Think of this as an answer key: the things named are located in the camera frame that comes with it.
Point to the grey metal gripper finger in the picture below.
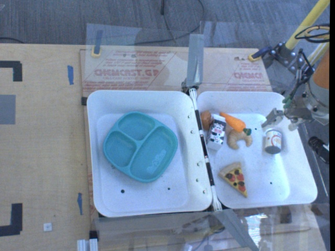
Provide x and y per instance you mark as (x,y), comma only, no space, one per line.
(295,125)
(272,118)

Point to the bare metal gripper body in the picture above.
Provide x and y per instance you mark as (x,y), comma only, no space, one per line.
(301,112)

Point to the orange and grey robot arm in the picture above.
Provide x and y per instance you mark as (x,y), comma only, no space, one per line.
(321,88)

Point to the small white can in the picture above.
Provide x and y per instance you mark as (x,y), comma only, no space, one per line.
(273,141)

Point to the orange carrot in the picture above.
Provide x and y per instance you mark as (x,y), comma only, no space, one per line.
(234,123)

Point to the tan croissant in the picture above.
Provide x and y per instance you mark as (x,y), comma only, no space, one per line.
(236,138)

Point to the white cow print carton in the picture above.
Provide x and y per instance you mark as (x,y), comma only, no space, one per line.
(216,135)

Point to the white plastic tray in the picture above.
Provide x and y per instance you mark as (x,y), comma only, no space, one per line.
(146,197)
(269,189)

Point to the yellow pizza slice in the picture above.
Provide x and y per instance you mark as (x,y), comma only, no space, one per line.
(235,178)

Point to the thin black and white rod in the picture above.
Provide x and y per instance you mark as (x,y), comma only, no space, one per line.
(202,137)

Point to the teal divided plate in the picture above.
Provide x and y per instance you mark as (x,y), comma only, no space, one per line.
(154,155)

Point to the brown cardboard board red print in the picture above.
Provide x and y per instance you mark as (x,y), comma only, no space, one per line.
(136,69)

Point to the black cylinder on white bracket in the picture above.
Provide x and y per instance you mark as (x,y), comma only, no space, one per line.
(319,146)

